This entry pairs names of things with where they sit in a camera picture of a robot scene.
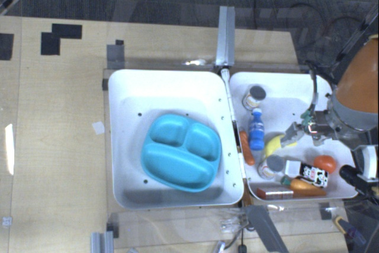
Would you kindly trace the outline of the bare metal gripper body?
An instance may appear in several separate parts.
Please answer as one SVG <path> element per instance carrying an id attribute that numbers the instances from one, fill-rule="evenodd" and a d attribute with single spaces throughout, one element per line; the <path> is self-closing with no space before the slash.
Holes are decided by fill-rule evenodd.
<path id="1" fill-rule="evenodd" d="M 315 146 L 323 145 L 326 140 L 337 140 L 335 130 L 326 120 L 327 113 L 328 111 L 315 111 L 305 124 L 305 133 L 312 138 Z"/>

